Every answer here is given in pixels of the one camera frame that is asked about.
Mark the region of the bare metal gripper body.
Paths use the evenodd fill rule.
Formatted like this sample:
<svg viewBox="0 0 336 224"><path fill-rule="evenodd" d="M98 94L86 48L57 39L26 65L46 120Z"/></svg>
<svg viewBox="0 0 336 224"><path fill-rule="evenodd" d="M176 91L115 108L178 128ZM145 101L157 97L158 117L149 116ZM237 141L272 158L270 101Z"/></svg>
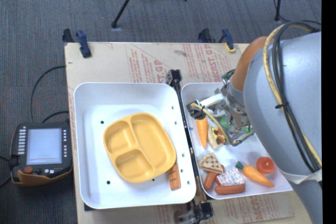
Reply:
<svg viewBox="0 0 336 224"><path fill-rule="evenodd" d="M233 86L223 86L221 94L223 96L221 105L230 124L237 129L248 126L249 118L244 105L243 92Z"/></svg>

